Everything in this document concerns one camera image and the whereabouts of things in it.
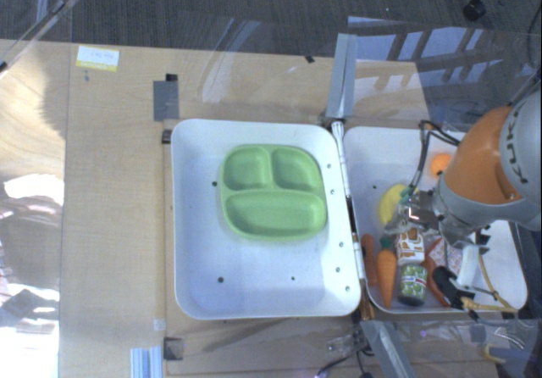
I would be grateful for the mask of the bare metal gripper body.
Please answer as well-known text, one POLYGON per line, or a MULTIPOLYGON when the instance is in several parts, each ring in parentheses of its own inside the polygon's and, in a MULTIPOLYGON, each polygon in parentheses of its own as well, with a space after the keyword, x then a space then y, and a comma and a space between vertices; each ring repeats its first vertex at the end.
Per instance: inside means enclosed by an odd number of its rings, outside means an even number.
POLYGON ((432 192, 414 192, 401 200, 402 215, 407 225, 420 229, 438 229, 439 219, 433 207, 432 192))

